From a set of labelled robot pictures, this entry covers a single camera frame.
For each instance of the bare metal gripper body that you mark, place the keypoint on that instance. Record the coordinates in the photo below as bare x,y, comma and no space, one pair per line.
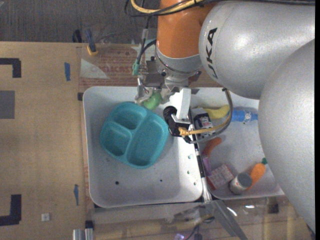
156,77

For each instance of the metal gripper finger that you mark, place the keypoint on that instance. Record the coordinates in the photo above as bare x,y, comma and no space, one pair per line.
165,96
142,94

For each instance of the green round toy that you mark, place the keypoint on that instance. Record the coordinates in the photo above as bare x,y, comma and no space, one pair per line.
153,102

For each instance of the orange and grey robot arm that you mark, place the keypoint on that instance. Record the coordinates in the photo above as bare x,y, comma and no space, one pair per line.
250,54

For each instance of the teal divided plate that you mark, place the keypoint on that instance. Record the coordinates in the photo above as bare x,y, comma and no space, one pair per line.
135,136

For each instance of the cow print carton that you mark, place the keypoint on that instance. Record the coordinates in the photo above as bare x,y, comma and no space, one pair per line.
203,121

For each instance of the yellow banana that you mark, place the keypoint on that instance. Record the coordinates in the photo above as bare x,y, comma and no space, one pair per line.
216,111

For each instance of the orange sausage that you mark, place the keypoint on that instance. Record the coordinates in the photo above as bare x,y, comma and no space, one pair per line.
212,145

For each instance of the blue bottle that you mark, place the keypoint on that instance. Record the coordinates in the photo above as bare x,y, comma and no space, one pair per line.
243,115

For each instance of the purple packet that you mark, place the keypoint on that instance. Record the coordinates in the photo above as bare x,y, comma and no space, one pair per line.
207,166

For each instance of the white plastic tray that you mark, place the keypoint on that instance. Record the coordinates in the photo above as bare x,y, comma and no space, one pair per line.
237,144
150,181

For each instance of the pink checkered packet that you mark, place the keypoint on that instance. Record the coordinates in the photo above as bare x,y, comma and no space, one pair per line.
220,176

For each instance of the small grey can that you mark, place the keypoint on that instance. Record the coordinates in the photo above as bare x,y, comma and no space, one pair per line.
240,182

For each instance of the orange carrot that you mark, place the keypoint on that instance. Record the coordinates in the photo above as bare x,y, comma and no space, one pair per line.
258,172

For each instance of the black cylinder on white bracket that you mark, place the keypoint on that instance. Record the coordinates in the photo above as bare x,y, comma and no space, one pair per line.
183,104

